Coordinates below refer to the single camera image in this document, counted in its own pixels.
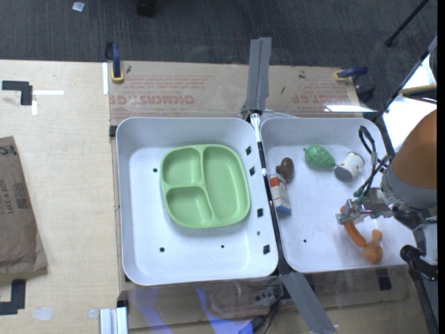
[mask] black stand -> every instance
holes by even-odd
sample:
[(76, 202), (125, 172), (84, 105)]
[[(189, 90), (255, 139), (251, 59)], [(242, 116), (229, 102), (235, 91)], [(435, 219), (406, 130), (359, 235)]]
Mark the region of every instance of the black stand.
[(138, 0), (136, 12), (140, 16), (153, 17), (156, 14), (157, 0)]
[(402, 32), (402, 30), (410, 23), (410, 21), (413, 19), (414, 16), (417, 15), (417, 13), (425, 6), (426, 3), (428, 3), (429, 0), (423, 0), (419, 6), (417, 6), (417, 8), (411, 13), (411, 15), (400, 25), (400, 27), (397, 29), (396, 32), (393, 33), (393, 35), (388, 38), (385, 41), (385, 44), (387, 47), (391, 47), (392, 46), (392, 41), (394, 41), (394, 39), (398, 36), (398, 34), (400, 32)]

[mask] metal bracket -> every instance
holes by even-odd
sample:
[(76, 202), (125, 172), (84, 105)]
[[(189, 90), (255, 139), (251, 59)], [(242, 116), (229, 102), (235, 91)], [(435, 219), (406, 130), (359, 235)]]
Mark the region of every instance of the metal bracket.
[(101, 309), (99, 314), (99, 334), (128, 334), (127, 307)]
[(241, 113), (264, 111), (269, 95), (269, 61), (272, 38), (261, 37), (250, 41), (248, 91)]

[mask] tripod leg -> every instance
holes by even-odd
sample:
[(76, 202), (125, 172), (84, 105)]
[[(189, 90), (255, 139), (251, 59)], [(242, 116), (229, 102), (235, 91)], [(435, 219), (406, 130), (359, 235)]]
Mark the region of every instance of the tripod leg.
[(420, 5), (417, 6), (417, 8), (411, 13), (411, 15), (408, 16), (408, 18), (400, 25), (400, 27), (397, 29), (397, 31), (394, 32), (392, 34), (392, 36), (385, 41), (385, 44), (387, 47), (392, 46), (392, 41), (394, 41), (394, 39), (398, 36), (398, 34), (400, 32), (402, 32), (402, 30), (410, 23), (410, 21), (413, 19), (413, 17), (417, 15), (417, 13), (425, 6), (425, 4), (428, 3), (428, 1), (429, 0), (423, 0), (420, 3)]

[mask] small can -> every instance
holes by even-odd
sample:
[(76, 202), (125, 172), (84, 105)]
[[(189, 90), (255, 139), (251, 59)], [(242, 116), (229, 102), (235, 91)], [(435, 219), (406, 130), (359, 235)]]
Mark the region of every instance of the small can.
[(364, 160), (355, 152), (349, 152), (345, 159), (335, 167), (335, 177), (345, 183), (351, 182), (360, 172), (364, 165)]
[(286, 181), (279, 175), (271, 175), (270, 190), (272, 192), (273, 204), (276, 210), (284, 213), (291, 212), (291, 201), (289, 200), (289, 193), (287, 192)]

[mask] blue clamp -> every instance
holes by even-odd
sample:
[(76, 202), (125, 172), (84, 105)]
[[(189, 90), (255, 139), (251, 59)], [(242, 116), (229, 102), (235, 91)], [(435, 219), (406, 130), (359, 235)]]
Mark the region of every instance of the blue clamp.
[(107, 42), (105, 58), (113, 61), (113, 67), (110, 68), (111, 81), (122, 83), (124, 81), (124, 71), (120, 65), (119, 44), (117, 42)]
[(335, 72), (333, 78), (335, 81), (345, 81), (348, 77), (352, 77), (354, 81), (361, 75), (365, 75), (367, 72), (367, 67), (353, 67), (347, 70)]

